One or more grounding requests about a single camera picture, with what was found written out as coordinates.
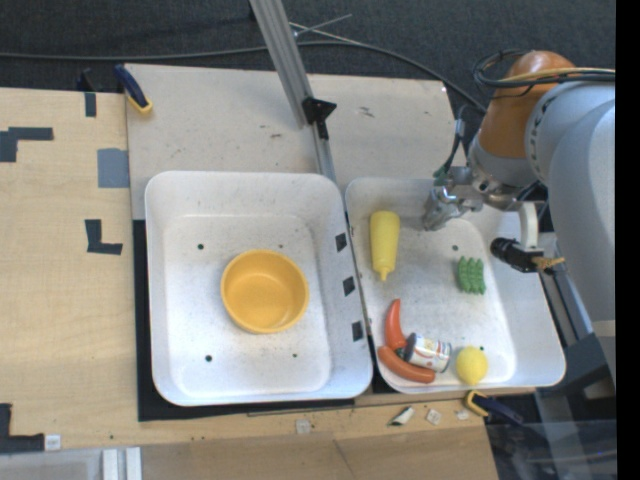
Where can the pale wooden board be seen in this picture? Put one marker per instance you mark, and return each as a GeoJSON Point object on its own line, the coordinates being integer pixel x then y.
{"type": "Point", "coordinates": [225, 128]}

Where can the white plastic tray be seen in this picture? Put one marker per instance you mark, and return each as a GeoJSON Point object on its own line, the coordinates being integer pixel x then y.
{"type": "Point", "coordinates": [430, 298]}
{"type": "Point", "coordinates": [190, 318]}

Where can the red chili pepper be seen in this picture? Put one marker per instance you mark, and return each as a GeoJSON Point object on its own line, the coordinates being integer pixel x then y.
{"type": "Point", "coordinates": [393, 325]}

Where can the green pea pods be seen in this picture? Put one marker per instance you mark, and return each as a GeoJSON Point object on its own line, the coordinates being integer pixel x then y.
{"type": "Point", "coordinates": [471, 275]}

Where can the yellow lemon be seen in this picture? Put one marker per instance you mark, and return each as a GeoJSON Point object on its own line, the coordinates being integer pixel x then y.
{"type": "Point", "coordinates": [471, 365]}

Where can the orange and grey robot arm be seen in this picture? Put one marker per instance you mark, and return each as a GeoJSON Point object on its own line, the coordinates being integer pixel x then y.
{"type": "Point", "coordinates": [575, 168]}

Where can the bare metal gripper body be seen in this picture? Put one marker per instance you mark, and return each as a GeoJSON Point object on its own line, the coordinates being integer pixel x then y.
{"type": "Point", "coordinates": [475, 192]}

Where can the black cylinder on white bracket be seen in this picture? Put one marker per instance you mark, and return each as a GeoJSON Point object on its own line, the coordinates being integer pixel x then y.
{"type": "Point", "coordinates": [517, 255]}

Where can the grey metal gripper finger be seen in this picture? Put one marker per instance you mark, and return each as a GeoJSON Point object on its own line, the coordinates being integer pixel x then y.
{"type": "Point", "coordinates": [448, 214]}
{"type": "Point", "coordinates": [431, 213]}

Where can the orange sausage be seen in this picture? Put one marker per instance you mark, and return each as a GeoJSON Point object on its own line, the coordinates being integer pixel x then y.
{"type": "Point", "coordinates": [405, 367]}

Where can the yellow bowl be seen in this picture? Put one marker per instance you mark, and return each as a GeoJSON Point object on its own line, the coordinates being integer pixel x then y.
{"type": "Point", "coordinates": [265, 293]}

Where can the yellow mustard bottle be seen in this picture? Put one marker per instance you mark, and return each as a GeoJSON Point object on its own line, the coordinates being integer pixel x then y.
{"type": "Point", "coordinates": [384, 240]}

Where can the small white can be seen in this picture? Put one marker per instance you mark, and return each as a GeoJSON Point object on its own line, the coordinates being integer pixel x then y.
{"type": "Point", "coordinates": [430, 353]}

